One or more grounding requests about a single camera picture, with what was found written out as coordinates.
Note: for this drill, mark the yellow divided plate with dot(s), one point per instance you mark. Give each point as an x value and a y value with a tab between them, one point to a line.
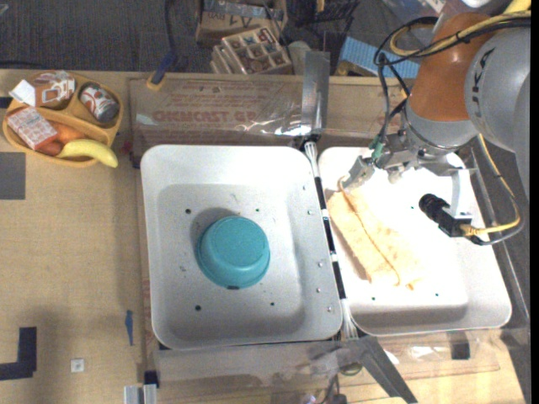
90	129

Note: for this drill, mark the red and white packet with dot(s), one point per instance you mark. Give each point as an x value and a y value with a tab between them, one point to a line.
31	128

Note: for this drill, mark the red and white can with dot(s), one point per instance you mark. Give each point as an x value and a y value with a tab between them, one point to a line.
99	101

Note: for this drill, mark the red toy sausage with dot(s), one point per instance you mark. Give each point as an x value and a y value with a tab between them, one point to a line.
51	147

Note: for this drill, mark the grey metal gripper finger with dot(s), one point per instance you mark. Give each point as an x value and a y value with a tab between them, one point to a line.
363	176
344	183

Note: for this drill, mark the pale yellow cloth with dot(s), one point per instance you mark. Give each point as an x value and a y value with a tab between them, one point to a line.
375	242

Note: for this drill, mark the white plastic tray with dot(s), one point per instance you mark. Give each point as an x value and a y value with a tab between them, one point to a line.
177	242
446	276

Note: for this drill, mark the teal bowl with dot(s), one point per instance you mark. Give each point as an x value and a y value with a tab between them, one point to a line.
233	253

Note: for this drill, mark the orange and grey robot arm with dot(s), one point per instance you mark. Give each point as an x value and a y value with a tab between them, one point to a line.
446	82

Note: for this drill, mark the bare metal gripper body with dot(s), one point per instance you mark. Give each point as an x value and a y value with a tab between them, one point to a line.
398	154

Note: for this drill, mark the brown cardboard board red print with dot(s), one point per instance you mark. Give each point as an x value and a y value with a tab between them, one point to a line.
202	112

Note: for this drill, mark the yellow banana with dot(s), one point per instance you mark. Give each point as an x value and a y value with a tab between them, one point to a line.
90	150

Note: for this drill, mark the black cylinder on white bracket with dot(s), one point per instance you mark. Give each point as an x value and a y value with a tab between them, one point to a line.
440	213

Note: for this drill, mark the white and orange carton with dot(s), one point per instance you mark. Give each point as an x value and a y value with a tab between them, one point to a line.
52	91

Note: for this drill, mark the orange carrot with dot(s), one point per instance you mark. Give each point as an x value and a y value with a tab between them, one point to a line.
67	133

